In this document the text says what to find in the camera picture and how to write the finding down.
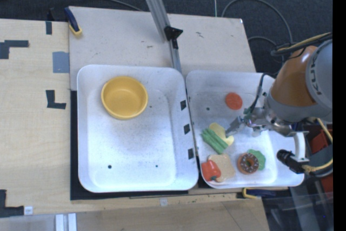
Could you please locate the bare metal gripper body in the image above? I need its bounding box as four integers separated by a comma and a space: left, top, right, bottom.
244, 106, 295, 137

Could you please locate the white plastic tray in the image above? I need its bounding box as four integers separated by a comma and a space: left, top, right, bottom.
76, 64, 199, 194
185, 70, 306, 190

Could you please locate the yellow toy food piece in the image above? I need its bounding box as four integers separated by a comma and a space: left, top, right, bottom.
209, 122, 235, 147

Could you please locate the orange round slice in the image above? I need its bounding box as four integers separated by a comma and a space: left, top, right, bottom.
225, 92, 243, 111

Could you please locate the green toy lettuce leaf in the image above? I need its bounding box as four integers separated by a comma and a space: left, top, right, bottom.
247, 149, 267, 171

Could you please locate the green toy asparagus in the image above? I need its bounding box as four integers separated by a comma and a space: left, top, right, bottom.
200, 128, 229, 155

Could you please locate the brown toy doughnut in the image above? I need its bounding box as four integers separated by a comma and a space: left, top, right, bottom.
237, 152, 260, 175

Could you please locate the tan toy bread slice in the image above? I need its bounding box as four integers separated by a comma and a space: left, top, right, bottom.
208, 153, 236, 183

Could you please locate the red toy bell pepper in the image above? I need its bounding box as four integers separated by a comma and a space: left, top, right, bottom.
201, 160, 222, 183

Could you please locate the yellow bowl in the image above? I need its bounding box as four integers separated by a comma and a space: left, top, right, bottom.
101, 76, 149, 121

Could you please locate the pale flat board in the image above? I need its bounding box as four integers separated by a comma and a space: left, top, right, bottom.
68, 5, 264, 205

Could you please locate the black cylinder on white bracket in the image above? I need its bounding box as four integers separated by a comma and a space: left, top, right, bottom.
276, 130, 310, 174

